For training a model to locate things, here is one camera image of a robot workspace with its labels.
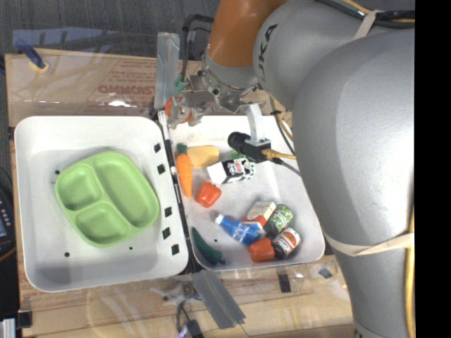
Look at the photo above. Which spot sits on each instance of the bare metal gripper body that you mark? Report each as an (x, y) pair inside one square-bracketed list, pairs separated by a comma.
[(218, 95)]

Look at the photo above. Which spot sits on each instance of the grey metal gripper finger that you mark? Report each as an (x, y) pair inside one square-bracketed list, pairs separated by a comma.
[(196, 116), (174, 120)]

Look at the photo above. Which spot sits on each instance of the orange and white round object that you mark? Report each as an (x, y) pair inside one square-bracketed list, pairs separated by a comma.
[(170, 105)]

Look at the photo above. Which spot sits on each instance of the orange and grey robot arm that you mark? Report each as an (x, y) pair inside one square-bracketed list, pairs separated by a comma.
[(352, 118)]

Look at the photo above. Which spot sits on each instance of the green broccoli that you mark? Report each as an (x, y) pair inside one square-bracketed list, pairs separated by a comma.
[(235, 154)]

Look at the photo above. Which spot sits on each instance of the orange carrot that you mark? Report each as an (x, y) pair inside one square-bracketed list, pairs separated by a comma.
[(184, 174)]

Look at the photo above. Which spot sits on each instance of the white carton with cow print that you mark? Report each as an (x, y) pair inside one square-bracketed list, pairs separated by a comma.
[(229, 171)]

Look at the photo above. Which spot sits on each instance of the red bell pepper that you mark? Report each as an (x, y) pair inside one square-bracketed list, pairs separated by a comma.
[(261, 250), (208, 195)]

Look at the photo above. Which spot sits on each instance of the green divided plate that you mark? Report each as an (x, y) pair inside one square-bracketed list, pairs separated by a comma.
[(116, 188)]

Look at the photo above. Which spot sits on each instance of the brown cardboard board, red print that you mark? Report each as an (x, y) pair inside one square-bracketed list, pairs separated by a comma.
[(88, 79)]

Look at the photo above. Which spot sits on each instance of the white plastic tray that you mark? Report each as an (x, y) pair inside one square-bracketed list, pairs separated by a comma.
[(282, 188), (42, 188)]

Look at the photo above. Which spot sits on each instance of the orange and cream carton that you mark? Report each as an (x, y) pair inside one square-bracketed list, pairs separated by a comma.
[(259, 213)]

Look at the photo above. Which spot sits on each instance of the blue bottle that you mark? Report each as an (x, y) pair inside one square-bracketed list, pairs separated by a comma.
[(239, 230)]

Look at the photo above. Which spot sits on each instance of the green labelled can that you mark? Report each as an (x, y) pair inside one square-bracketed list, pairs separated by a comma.
[(280, 218)]

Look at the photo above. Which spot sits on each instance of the dark green cucumber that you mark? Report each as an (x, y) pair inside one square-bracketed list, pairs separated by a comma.
[(206, 248)]

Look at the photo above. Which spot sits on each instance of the red labelled can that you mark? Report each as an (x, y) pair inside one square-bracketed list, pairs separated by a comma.
[(287, 243)]

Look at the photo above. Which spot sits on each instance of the black cylinder on white bracket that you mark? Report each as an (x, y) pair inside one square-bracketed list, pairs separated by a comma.
[(259, 146)]

